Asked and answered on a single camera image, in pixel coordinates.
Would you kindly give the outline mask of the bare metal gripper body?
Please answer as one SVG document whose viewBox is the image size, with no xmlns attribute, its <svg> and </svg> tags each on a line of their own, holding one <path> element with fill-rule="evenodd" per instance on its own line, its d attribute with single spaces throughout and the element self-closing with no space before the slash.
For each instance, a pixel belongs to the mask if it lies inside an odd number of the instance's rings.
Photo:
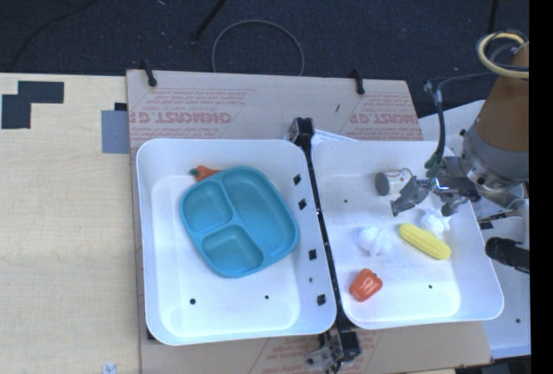
<svg viewBox="0 0 553 374">
<path fill-rule="evenodd" d="M 487 200 L 500 209 L 518 209 L 526 201 L 526 190 L 522 181 L 505 178 L 458 156 L 444 156 L 430 167 L 433 192 L 439 196 L 441 190 L 467 190 L 467 202 Z"/>
</svg>

